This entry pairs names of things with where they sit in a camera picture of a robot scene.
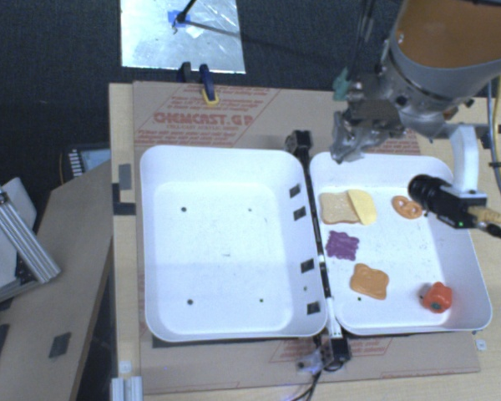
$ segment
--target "white tray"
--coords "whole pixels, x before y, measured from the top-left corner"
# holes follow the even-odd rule
[[[469,232],[432,215],[407,220],[392,208],[392,198],[407,196],[409,181],[419,174],[452,179],[441,160],[427,156],[366,155],[337,165],[330,154],[322,153],[311,161],[320,214],[319,195],[325,191],[365,190],[377,208],[377,221],[370,226],[320,223],[323,246],[331,230],[360,240],[355,261],[326,256],[334,312],[347,331],[375,335],[476,330],[490,322],[492,308]],[[357,263],[389,275],[385,300],[349,287]],[[420,298],[438,281],[453,289],[453,305],[441,314],[424,308]]]
[[[310,207],[292,155],[161,145],[142,156],[140,179],[145,315],[155,336],[181,342],[322,330]]]

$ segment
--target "yellow cable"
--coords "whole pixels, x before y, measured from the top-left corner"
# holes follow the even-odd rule
[[[476,221],[501,224],[501,214],[497,211],[485,208],[484,206],[470,206],[468,208],[468,213],[475,216]]]
[[[499,102],[501,101],[501,75],[499,76],[499,83],[498,83],[498,92],[497,96],[495,98],[495,105],[493,106],[493,119],[492,119],[492,128],[493,128],[493,147],[495,148],[495,159],[496,161],[500,162],[499,158],[499,150],[498,150],[498,109],[499,109]]]

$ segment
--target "toy food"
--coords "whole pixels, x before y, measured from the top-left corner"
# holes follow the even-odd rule
[[[394,196],[392,198],[393,209],[402,217],[413,220],[423,214],[423,208],[417,202],[406,196]]]
[[[329,257],[354,261],[357,258],[358,242],[360,240],[357,237],[349,236],[343,231],[331,231],[325,246],[326,254]]]
[[[371,269],[368,265],[357,264],[354,266],[354,274],[351,277],[351,289],[366,294],[377,300],[386,298],[387,284],[390,278],[383,271]]]
[[[434,313],[447,311],[453,304],[453,290],[436,282],[423,296],[423,305]]]
[[[363,190],[321,193],[321,219],[325,224],[358,223],[369,225],[377,219],[371,196]]]

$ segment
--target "empty white tray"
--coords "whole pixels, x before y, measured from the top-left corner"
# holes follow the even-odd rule
[[[141,158],[145,315],[171,342],[303,337],[326,306],[304,174],[276,150]]]
[[[343,231],[360,240],[355,261],[326,256],[334,312],[350,332],[375,335],[476,330],[490,322],[492,308],[469,231],[453,229],[434,215],[408,220],[392,208],[392,198],[408,196],[408,183],[419,174],[452,180],[449,168],[428,156],[366,155],[338,165],[330,154],[322,153],[311,161],[318,208],[321,193],[349,189],[369,193],[377,208],[377,221],[369,226],[320,223],[323,245],[330,231]],[[350,288],[357,263],[388,274],[385,300]],[[420,298],[438,281],[453,289],[453,305],[441,314],[423,307]]]

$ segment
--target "white plastic bracket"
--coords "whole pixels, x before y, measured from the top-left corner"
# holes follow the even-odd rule
[[[472,124],[456,124],[449,134],[453,147],[453,188],[460,192],[477,191],[478,145],[477,133]]]
[[[140,376],[113,378],[111,401],[143,401],[143,379]]]

